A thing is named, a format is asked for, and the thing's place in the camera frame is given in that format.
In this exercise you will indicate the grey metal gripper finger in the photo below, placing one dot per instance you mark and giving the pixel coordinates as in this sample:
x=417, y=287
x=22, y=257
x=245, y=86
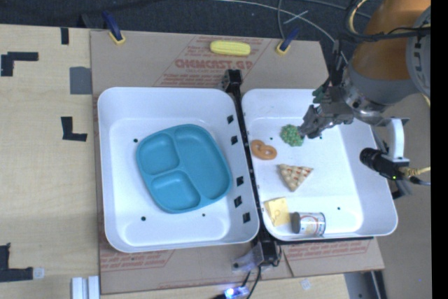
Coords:
x=308, y=120
x=320, y=127

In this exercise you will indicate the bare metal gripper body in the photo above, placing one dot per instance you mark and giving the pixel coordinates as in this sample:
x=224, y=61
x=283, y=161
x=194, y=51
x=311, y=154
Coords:
x=337, y=105

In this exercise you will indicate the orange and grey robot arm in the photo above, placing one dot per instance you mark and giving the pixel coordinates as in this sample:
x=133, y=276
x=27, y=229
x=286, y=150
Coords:
x=388, y=45

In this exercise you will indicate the white plastic tray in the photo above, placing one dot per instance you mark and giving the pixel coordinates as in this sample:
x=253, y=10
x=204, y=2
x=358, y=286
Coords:
x=122, y=157
x=336, y=178

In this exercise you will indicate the pizza slice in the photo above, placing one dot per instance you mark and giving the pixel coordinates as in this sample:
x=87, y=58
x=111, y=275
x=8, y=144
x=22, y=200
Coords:
x=293, y=175

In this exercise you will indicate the brown pretzel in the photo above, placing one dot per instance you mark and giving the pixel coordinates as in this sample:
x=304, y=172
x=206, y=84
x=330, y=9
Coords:
x=260, y=147

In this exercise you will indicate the thin black rod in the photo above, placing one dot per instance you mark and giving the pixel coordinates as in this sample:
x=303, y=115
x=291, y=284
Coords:
x=248, y=147

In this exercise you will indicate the yellow cheese wedge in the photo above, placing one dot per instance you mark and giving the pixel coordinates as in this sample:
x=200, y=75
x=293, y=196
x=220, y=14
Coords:
x=277, y=210

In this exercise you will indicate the small white can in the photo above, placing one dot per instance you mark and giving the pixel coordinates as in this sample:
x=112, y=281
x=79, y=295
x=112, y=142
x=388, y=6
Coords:
x=311, y=224

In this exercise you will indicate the yellow corn cob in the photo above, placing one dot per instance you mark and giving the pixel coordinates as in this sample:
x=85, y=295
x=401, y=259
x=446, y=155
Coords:
x=230, y=47

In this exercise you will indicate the blue divided plate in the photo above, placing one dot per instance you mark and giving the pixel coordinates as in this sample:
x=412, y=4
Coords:
x=182, y=168

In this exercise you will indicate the brown cardboard board, red print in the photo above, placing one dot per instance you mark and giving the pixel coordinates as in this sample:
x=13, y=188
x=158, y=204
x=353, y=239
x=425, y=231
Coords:
x=168, y=63

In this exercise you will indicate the black cylinder on white bracket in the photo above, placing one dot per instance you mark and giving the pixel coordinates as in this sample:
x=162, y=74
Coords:
x=379, y=161

